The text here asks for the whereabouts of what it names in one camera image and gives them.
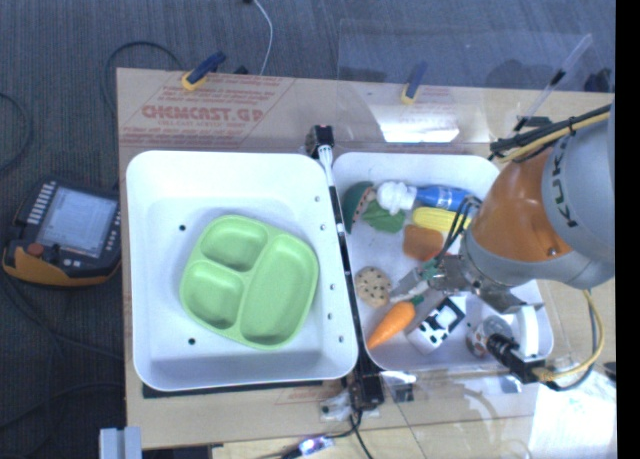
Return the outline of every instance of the yellow cable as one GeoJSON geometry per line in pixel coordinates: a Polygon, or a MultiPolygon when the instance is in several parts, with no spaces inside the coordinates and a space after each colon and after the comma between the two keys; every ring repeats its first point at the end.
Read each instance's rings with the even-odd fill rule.
{"type": "Polygon", "coordinates": [[[566,377],[568,375],[574,375],[574,374],[577,374],[579,372],[582,372],[582,371],[586,370],[593,363],[595,363],[595,361],[598,359],[598,357],[602,353],[602,350],[604,349],[604,323],[602,322],[602,317],[598,313],[598,310],[596,309],[596,306],[595,306],[595,304],[593,302],[593,298],[591,297],[591,294],[589,293],[589,291],[588,290],[583,290],[582,293],[585,296],[585,298],[587,299],[587,302],[589,303],[589,307],[591,308],[591,311],[593,312],[593,315],[594,315],[595,320],[596,320],[596,327],[597,327],[597,332],[598,332],[598,343],[596,345],[596,350],[593,351],[593,354],[591,355],[591,357],[589,357],[589,359],[587,359],[583,363],[581,363],[581,364],[579,364],[579,365],[577,365],[577,366],[575,366],[573,368],[570,368],[569,370],[563,370],[562,372],[552,372],[551,370],[548,370],[547,368],[534,368],[532,370],[532,372],[538,377],[540,382],[555,381],[556,379],[558,379],[560,377],[566,377]]]}
{"type": "Polygon", "coordinates": [[[532,150],[535,150],[536,148],[538,148],[539,146],[542,146],[543,144],[546,143],[550,143],[552,141],[555,141],[556,139],[562,137],[563,135],[567,135],[568,133],[571,132],[571,130],[578,130],[580,128],[584,128],[586,126],[589,125],[593,125],[594,123],[598,123],[600,121],[604,121],[605,119],[607,119],[609,117],[609,113],[608,112],[603,112],[602,114],[598,114],[597,116],[593,116],[592,118],[588,118],[585,119],[584,121],[580,121],[579,123],[575,123],[574,125],[572,125],[571,127],[567,126],[566,128],[563,128],[561,130],[556,130],[555,132],[552,132],[551,134],[545,135],[544,137],[541,137],[540,139],[536,139],[535,141],[522,146],[521,148],[518,148],[517,150],[511,152],[509,155],[507,155],[506,157],[503,157],[500,159],[500,162],[504,163],[504,162],[510,162],[511,160],[520,157],[522,155],[524,155],[525,153],[528,153],[532,150]]]}

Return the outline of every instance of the device screen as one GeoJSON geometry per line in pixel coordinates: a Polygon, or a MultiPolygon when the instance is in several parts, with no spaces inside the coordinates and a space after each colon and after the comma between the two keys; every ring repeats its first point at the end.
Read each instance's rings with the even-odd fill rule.
{"type": "Polygon", "coordinates": [[[113,200],[59,187],[36,240],[99,258],[117,206],[113,200]]]}

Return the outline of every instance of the blue clamp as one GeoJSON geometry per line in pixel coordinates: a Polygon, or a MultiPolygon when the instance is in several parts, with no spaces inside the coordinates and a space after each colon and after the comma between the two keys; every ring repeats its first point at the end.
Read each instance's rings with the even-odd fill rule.
{"type": "Polygon", "coordinates": [[[411,105],[416,101],[416,98],[418,97],[418,88],[422,83],[422,79],[426,71],[427,63],[425,61],[421,61],[411,74],[409,81],[402,88],[402,95],[400,96],[400,101],[402,101],[402,103],[405,105],[411,105]]]}
{"type": "Polygon", "coordinates": [[[207,73],[216,71],[218,69],[218,65],[223,63],[226,58],[227,56],[224,55],[222,51],[218,50],[215,54],[202,61],[192,71],[183,75],[182,87],[187,91],[195,90],[197,87],[204,84],[204,81],[207,79],[207,73]]]}

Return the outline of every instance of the cookie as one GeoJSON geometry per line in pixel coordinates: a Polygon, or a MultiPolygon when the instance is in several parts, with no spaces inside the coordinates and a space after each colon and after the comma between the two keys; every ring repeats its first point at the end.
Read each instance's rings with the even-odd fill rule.
{"type": "Polygon", "coordinates": [[[381,308],[389,302],[391,280],[380,269],[365,267],[355,277],[356,294],[372,308],[381,308]]]}

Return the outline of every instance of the gray fabric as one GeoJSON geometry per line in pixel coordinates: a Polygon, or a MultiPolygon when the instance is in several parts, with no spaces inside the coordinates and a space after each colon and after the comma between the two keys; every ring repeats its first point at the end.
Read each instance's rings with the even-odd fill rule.
{"type": "MultiPolygon", "coordinates": [[[[430,63],[432,84],[541,89],[576,42],[591,33],[593,47],[566,87],[581,90],[585,78],[603,68],[615,78],[616,0],[258,1],[274,26],[266,75],[397,81],[407,59],[419,55],[430,63]],[[360,35],[371,27],[378,31],[373,39],[360,35]],[[417,39],[399,40],[395,33],[407,28],[419,31],[417,39]]],[[[127,42],[151,41],[193,67],[220,49],[227,55],[221,71],[243,65],[258,73],[268,33],[259,8],[242,0],[0,0],[0,92],[22,102],[33,120],[32,143],[0,173],[3,241],[16,208],[42,175],[103,188],[116,180],[115,121],[100,93],[111,52],[127,42]]],[[[123,50],[115,65],[177,68],[166,53],[145,46],[123,50]]],[[[0,98],[0,164],[23,126],[16,109],[0,98]]],[[[0,283],[13,290],[4,277],[0,283]]],[[[48,326],[122,353],[119,275],[73,293],[16,287],[48,326]]],[[[68,345],[64,359],[54,356],[48,376],[50,338],[6,294],[0,293],[0,425],[45,400],[48,380],[54,391],[85,381],[123,382],[120,363],[68,345]]],[[[64,412],[59,401],[52,406],[55,433],[35,457],[97,457],[98,429],[125,424],[121,391],[66,400],[64,412]]],[[[25,453],[49,434],[44,409],[0,428],[0,456],[25,453]]]]}

